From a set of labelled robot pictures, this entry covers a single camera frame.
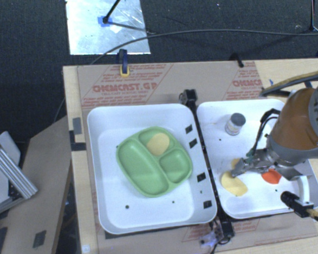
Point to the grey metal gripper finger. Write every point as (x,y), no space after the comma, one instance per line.
(242,163)
(236,172)

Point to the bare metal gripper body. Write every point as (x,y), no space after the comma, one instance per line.
(264,162)

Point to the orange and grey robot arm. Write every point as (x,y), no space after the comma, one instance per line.
(297,125)

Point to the small yellow biscuit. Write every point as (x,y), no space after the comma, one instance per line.
(234,162)

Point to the yellow oval biscuit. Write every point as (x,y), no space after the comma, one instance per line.
(158,144)
(233,185)

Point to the orange round slice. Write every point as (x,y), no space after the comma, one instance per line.
(271,177)

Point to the white plastic tray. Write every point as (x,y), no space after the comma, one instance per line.
(259,203)
(143,214)

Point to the small jar with grey lid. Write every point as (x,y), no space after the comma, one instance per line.
(234,124)

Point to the thin black rod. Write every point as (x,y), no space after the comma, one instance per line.
(204,147)

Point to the green divided plate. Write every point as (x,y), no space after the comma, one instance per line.
(140,168)

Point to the brown cardboard board red print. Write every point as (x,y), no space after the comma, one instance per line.
(145,84)

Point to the black cylinder on white bracket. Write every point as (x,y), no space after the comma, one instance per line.
(294,201)

